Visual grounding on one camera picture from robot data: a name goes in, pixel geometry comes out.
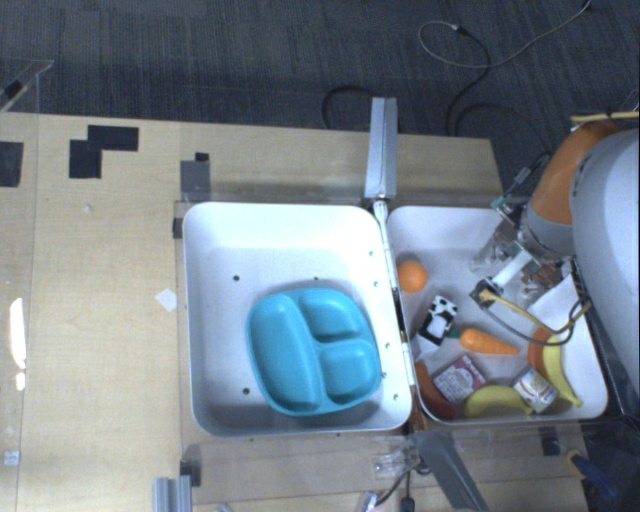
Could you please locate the orange ball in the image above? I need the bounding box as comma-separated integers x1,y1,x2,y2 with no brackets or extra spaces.
397,259,429,294

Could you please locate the pink packet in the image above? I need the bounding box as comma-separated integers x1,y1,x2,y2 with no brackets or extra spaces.
432,354,487,404

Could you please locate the white plastic tray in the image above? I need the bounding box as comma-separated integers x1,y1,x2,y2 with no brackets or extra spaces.
181,201,414,439
387,205,610,427

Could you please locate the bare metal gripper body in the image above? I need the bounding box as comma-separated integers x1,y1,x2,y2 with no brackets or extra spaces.
494,203,540,257

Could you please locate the blue divided plate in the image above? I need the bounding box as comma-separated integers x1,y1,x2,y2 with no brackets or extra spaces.
244,287,384,417

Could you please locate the red sausage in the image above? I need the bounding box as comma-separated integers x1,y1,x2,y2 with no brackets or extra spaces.
414,360,457,421

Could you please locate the orange curved toy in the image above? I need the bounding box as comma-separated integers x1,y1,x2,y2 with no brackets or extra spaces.
526,327,552,380

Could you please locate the white and orange can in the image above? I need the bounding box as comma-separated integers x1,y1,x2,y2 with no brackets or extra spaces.
512,368,558,415

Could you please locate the white folded paper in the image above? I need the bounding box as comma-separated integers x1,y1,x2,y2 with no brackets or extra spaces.
527,273,584,334

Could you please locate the orange carrot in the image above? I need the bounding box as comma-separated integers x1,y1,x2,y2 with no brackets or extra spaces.
446,325,522,357

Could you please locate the yellow banana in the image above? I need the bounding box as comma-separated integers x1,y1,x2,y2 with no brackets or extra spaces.
542,335,584,409
463,384,534,419

